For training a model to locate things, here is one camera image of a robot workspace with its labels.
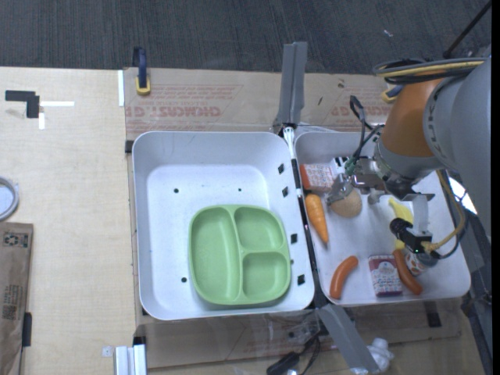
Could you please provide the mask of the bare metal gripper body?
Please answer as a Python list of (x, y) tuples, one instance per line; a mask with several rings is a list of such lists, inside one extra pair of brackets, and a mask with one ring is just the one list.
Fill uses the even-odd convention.
[(404, 177), (393, 170), (383, 160), (361, 158), (353, 167), (351, 185), (364, 194), (380, 192), (393, 195), (398, 199), (406, 199), (415, 193), (413, 179)]

